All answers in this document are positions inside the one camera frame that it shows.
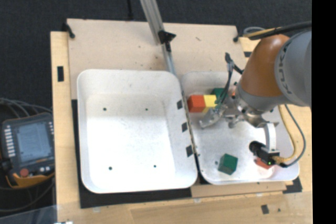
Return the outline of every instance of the red block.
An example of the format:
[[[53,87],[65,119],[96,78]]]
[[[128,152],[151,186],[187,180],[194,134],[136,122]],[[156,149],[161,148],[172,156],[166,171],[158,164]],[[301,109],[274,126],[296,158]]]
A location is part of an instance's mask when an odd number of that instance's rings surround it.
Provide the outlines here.
[[[205,101],[203,95],[192,95],[189,97],[187,103],[189,112],[200,113],[205,108]]]

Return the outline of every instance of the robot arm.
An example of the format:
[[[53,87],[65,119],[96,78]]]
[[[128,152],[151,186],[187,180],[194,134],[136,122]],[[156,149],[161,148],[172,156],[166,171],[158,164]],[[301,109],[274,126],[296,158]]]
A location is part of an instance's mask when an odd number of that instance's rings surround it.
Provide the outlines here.
[[[234,64],[229,57],[226,59],[230,72]],[[311,31],[303,31],[291,38],[282,34],[262,38],[246,64],[234,99],[221,100],[216,108],[208,111],[200,125],[207,127],[226,118],[230,128],[239,121],[264,128],[266,145],[253,141],[250,150],[266,165],[286,167],[280,163],[283,158],[276,159],[280,155],[276,150],[277,123],[262,117],[281,104],[311,108]]]

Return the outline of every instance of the black mat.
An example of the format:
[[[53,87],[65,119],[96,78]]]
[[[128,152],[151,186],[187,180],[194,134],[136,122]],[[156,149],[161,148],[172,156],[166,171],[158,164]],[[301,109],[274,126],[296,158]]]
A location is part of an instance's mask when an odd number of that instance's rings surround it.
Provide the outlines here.
[[[73,113],[73,130],[75,133],[76,146],[76,161],[78,171],[78,185],[80,196],[80,207],[89,208],[96,206],[108,206],[117,204],[129,204],[136,202],[161,201],[181,198],[190,198],[191,190],[173,189],[173,190],[159,190],[159,191],[140,191],[136,193],[117,193],[117,194],[96,194],[89,191],[81,180],[80,172],[80,157],[79,157],[79,142],[78,142],[78,114],[77,114],[77,100],[72,100]]]

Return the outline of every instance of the yellow cable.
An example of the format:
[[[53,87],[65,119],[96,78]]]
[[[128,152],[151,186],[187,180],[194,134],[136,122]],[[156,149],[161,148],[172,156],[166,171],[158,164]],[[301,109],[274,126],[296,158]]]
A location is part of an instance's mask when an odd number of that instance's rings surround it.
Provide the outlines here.
[[[282,106],[278,106],[279,107],[279,111],[280,111],[280,115],[281,115],[281,118],[282,118],[282,121],[283,121],[283,124],[285,125],[286,127],[286,130],[289,134],[289,137],[290,137],[290,140],[292,141],[292,144],[293,144],[293,153],[290,157],[287,157],[287,158],[284,158],[284,157],[281,157],[281,156],[274,156],[273,159],[276,161],[277,164],[280,164],[280,163],[284,163],[284,162],[287,162],[287,161],[290,161],[291,159],[293,159],[295,157],[295,154],[296,154],[296,150],[297,150],[297,147],[296,147],[296,143],[294,141],[294,138],[293,138],[293,135],[291,134],[291,132],[289,131],[289,128],[287,126],[287,123],[285,121],[285,118],[283,117],[283,107]]]
[[[274,31],[275,29],[276,29],[276,28],[269,28],[269,29],[260,30],[260,31],[253,32],[253,33],[247,33],[247,34],[243,34],[243,37],[250,38],[250,37],[254,37],[254,36],[261,35],[261,34],[266,34],[266,33],[272,32],[272,31]]]

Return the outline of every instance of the green cube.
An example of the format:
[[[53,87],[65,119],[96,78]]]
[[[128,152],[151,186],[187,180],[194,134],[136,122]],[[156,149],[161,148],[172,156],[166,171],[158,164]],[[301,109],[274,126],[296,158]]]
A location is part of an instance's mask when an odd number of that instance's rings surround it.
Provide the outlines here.
[[[216,98],[218,98],[220,96],[220,94],[222,93],[224,88],[215,88],[212,90],[211,94],[216,95]]]
[[[219,161],[218,171],[232,175],[237,168],[237,163],[238,158],[229,154],[224,154]]]

